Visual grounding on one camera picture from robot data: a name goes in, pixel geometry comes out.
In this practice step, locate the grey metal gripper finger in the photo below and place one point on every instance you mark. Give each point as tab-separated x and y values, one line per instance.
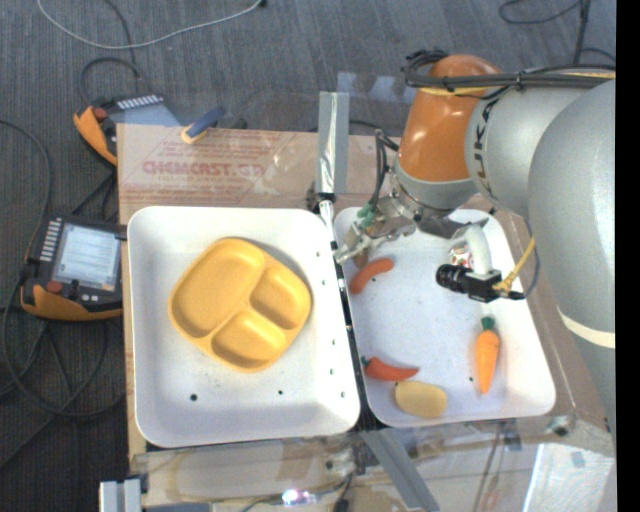
363	244
344	248

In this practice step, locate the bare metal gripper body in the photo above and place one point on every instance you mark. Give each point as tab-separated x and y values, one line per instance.
392	224

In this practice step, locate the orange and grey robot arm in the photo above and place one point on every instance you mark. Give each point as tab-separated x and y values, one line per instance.
550	165

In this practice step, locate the orange sausage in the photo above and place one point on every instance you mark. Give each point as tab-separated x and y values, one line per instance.
370	275

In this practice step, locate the small white printed can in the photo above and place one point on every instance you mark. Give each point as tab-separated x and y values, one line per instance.
460	256

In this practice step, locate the white plastic tray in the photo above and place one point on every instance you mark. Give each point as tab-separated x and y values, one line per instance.
165	390
425	325

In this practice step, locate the yellow divided plate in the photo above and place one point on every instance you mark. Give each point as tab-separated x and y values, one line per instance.
235	300

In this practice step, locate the red chili pepper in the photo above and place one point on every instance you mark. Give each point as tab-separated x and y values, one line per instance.
387	371

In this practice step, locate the brown cardboard board, red print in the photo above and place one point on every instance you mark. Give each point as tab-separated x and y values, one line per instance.
200	175

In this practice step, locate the orange carrot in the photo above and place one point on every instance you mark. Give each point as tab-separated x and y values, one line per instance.
487	355

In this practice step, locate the yellow potato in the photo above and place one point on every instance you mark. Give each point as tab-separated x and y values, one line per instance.
421	400

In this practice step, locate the black cylinder on white bracket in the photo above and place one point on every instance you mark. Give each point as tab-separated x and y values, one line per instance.
472	280

